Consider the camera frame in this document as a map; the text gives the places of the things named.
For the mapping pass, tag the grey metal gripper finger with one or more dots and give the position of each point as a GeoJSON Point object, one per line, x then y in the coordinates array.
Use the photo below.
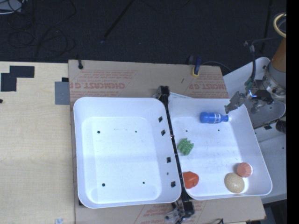
{"type": "Point", "coordinates": [235, 101]}
{"type": "Point", "coordinates": [255, 107]}

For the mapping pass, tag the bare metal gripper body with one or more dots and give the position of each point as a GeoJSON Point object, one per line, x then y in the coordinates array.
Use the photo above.
{"type": "Point", "coordinates": [262, 94]}

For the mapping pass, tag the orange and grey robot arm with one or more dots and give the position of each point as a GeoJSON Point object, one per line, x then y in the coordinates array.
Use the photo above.
{"type": "Point", "coordinates": [280, 55]}

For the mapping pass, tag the blue plastic bottle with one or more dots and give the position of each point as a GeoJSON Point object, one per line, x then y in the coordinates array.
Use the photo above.
{"type": "Point", "coordinates": [211, 117]}

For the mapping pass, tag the white plastic tray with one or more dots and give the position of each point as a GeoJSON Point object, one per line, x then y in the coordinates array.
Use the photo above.
{"type": "Point", "coordinates": [215, 148]}
{"type": "Point", "coordinates": [121, 157]}

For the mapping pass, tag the orange pink toy cylinder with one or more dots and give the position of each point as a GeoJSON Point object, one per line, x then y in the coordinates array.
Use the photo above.
{"type": "Point", "coordinates": [244, 170]}

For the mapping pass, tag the green toy grapes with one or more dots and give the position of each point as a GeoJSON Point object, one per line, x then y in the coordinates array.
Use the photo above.
{"type": "Point", "coordinates": [185, 146]}

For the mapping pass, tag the thin black rod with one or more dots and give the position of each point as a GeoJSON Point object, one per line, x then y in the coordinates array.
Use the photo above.
{"type": "Point", "coordinates": [173, 139]}

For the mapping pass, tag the beige toy egg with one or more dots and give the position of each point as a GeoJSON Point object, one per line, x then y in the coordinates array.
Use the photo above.
{"type": "Point", "coordinates": [234, 183]}

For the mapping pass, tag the red toy tomato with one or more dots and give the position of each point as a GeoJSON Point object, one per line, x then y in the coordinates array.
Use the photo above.
{"type": "Point", "coordinates": [190, 179]}

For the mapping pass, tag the brown cardboard board red print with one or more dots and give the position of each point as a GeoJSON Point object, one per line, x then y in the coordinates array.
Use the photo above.
{"type": "Point", "coordinates": [130, 83]}

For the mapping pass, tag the black cylinder on white bracket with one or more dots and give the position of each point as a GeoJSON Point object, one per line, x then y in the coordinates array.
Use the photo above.
{"type": "Point", "coordinates": [268, 116]}

